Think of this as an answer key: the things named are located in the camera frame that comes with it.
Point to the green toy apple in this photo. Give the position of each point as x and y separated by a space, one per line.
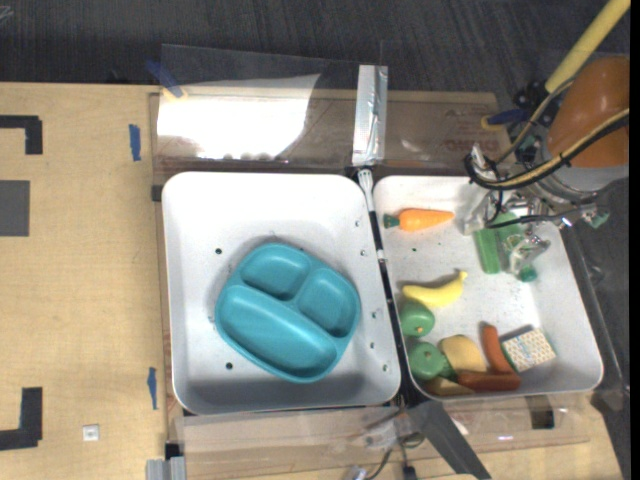
415 319

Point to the small white square tile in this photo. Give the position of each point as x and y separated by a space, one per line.
90 432

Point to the white plastic tray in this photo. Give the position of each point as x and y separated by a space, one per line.
500 303
200 278

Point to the orange sausage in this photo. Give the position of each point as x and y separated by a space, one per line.
495 348

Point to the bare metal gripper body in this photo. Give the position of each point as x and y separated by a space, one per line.
560 202

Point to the blue divided plate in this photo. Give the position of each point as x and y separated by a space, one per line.
280 328

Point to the clear bottle with green label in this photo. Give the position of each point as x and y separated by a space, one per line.
509 233

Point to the white printed carton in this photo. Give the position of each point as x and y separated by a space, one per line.
529 349

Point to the yellow toy bread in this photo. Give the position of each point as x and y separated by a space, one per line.
462 353

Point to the orange carrot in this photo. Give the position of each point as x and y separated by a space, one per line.
422 219

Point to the red-brown sausage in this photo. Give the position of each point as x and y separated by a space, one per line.
490 381

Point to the tan toy wedge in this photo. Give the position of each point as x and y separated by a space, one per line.
445 387

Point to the yellow banana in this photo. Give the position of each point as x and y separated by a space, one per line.
435 294

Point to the green cuboid block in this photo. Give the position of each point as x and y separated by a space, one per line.
487 252

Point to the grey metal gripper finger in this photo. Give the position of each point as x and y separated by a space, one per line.
539 248
518 258

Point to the green doughnut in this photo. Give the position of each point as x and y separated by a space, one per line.
425 360

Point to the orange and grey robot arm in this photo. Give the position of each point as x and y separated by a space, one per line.
585 113

